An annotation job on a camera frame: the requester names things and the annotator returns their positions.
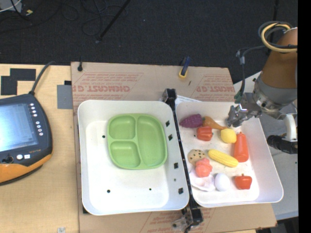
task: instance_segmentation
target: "green plate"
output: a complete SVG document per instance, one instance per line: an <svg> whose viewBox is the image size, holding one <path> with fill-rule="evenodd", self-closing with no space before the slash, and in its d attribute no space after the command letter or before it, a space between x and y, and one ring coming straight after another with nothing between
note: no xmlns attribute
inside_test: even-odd
<svg viewBox="0 0 311 233"><path fill-rule="evenodd" d="M163 126L148 114L114 116L108 122L107 141L113 163L121 168L157 168L167 159Z"/></svg>

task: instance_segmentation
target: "toy lemon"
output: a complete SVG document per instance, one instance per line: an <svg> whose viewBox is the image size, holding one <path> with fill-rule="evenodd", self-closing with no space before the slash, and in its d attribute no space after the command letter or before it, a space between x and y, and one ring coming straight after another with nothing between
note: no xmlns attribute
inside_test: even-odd
<svg viewBox="0 0 311 233"><path fill-rule="evenodd" d="M220 137L226 143L235 143L237 141L237 135L233 129L221 130Z"/></svg>

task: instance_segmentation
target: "white tray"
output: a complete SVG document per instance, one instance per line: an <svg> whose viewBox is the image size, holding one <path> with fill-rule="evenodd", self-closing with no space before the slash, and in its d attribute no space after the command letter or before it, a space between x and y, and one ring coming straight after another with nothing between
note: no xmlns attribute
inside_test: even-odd
<svg viewBox="0 0 311 233"><path fill-rule="evenodd" d="M199 113L201 116L209 116L220 125L225 126L225 119L228 117L231 105L236 106L236 104L230 102L181 102L176 107L176 115L178 121L181 121L190 115ZM231 128L236 133L243 132L246 135L249 160L239 163L234 168L210 160L210 164L213 166L211 175L225 173L231 180L231 187L227 191L214 190L208 192L192 186L193 198L203 207L280 201L283 198L282 184L266 143L259 118L251 118L243 122L241 126ZM179 130L189 172L193 169L193 165L188 161L188 153L192 149L203 150L206 154L209 149L217 149L233 155L234 144L224 143L220 138L219 130L213 129L212 140L207 142L197 139L196 128L179 126ZM234 185L234 177L242 173L253 178L249 190L238 190Z"/></svg>
<svg viewBox="0 0 311 233"><path fill-rule="evenodd" d="M162 166L129 170L113 164L107 137L103 136L107 134L109 119L126 113L149 114L162 123L168 149L167 160ZM186 175L173 112L167 104L159 101L87 100L78 108L78 122L82 202L89 213L111 215L180 210L187 206Z"/></svg>

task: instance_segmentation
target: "yellow corn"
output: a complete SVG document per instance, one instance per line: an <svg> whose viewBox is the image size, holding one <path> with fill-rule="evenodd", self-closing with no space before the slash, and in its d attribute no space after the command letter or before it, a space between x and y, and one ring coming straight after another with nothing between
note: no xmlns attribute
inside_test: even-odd
<svg viewBox="0 0 311 233"><path fill-rule="evenodd" d="M207 154L212 160L228 167L236 167L239 163L239 161L233 156L223 153L219 150L211 149Z"/></svg>

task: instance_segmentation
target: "ketchup bottle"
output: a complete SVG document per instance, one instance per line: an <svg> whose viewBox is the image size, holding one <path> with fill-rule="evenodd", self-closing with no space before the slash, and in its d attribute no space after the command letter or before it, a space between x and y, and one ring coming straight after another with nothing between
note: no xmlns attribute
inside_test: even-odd
<svg viewBox="0 0 311 233"><path fill-rule="evenodd" d="M237 141L234 144L233 157L236 158L238 162L245 162L248 160L246 136L242 132L237 134Z"/></svg>

